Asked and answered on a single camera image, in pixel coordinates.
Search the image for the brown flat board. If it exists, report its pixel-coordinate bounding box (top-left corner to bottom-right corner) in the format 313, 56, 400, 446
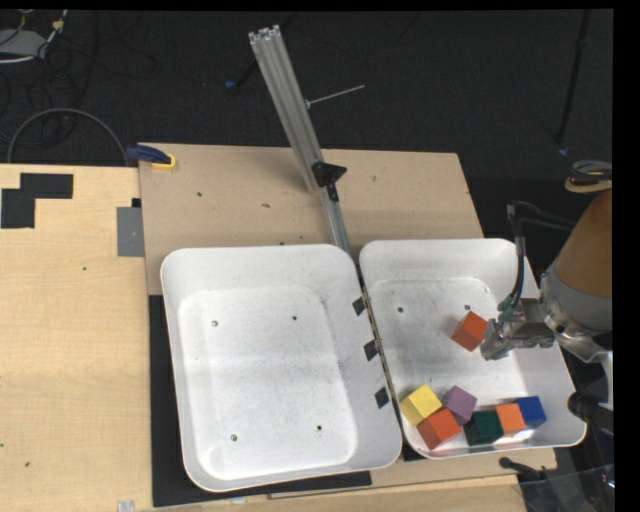
137, 143, 559, 497

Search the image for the purple cube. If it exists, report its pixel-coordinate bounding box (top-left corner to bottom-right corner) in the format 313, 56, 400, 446
442, 384, 479, 427

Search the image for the dark green cube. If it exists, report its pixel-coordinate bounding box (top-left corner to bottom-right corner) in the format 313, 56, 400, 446
463, 409, 505, 447

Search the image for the blue cube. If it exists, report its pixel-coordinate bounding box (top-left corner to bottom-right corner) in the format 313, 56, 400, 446
514, 395, 548, 431

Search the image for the yellow cube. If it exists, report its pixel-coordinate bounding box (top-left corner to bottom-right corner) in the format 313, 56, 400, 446
398, 383, 444, 428

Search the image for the white plastic tray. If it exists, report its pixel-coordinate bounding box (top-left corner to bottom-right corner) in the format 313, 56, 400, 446
159, 243, 404, 494
358, 237, 588, 461

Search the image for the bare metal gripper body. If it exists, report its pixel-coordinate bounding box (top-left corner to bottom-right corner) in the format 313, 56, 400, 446
508, 298, 613, 363

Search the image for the light orange cube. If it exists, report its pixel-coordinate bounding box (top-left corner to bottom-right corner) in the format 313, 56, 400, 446
494, 402, 528, 435

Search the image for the red-orange cube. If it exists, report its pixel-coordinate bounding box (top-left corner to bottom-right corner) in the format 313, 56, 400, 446
450, 310, 490, 353
416, 407, 463, 451

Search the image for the black cylinder on white bracket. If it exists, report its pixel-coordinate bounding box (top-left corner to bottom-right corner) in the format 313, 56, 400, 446
567, 347, 613, 432

